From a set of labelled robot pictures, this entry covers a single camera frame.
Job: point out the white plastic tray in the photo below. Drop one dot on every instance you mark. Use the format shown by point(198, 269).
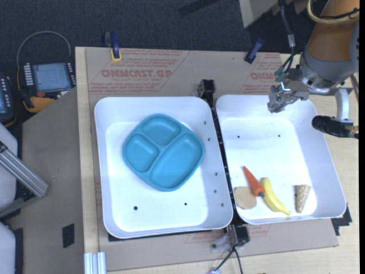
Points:
point(273, 150)
point(159, 210)

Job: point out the orange carrot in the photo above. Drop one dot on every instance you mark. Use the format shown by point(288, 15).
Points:
point(252, 180)

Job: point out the thin black rod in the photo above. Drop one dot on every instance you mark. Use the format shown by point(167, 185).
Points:
point(222, 144)

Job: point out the black cylinder on white bracket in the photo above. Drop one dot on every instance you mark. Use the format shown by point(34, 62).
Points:
point(330, 124)

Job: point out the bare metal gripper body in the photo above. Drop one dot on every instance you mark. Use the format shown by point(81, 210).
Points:
point(298, 88)

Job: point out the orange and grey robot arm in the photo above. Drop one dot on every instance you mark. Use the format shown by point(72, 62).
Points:
point(330, 41)

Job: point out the yellow banana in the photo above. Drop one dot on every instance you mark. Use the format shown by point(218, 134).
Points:
point(272, 197)

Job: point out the blue divided plate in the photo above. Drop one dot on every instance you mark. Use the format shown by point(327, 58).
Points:
point(164, 153)

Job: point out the brown cardboard board red print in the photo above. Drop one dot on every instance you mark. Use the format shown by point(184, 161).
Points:
point(176, 73)

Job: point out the beige ice cream cone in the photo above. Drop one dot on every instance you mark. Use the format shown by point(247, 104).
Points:
point(301, 197)

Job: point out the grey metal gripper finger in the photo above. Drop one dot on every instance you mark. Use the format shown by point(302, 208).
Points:
point(287, 101)
point(274, 100)

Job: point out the beige round biscuit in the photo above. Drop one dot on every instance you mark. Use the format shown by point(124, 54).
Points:
point(245, 198)

